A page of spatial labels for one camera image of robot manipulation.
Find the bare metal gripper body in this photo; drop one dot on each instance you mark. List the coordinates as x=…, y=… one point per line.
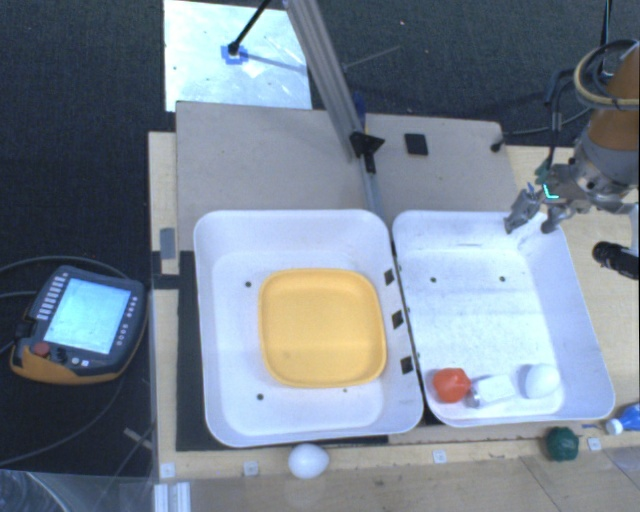
x=582, y=192

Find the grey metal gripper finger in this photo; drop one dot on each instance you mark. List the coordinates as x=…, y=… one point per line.
x=521, y=207
x=554, y=219

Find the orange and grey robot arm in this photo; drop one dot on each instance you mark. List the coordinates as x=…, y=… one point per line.
x=612, y=125

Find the white plastic tray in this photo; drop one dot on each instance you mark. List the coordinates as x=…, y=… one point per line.
x=480, y=320
x=230, y=320

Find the black block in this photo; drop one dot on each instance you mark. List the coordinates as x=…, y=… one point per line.
x=416, y=144

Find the white egg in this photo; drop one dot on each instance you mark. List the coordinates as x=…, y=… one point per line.
x=308, y=461
x=540, y=381

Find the small white bottle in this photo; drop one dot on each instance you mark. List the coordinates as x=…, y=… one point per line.
x=495, y=390

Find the red toy pepper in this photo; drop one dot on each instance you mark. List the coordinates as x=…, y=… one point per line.
x=450, y=385

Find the blue and white bottle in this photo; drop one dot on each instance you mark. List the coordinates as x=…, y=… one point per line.
x=627, y=419

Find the yellow plate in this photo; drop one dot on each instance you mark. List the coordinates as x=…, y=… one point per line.
x=322, y=327

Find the black cylinder on white bracket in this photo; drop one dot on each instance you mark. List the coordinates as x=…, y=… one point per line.
x=617, y=257

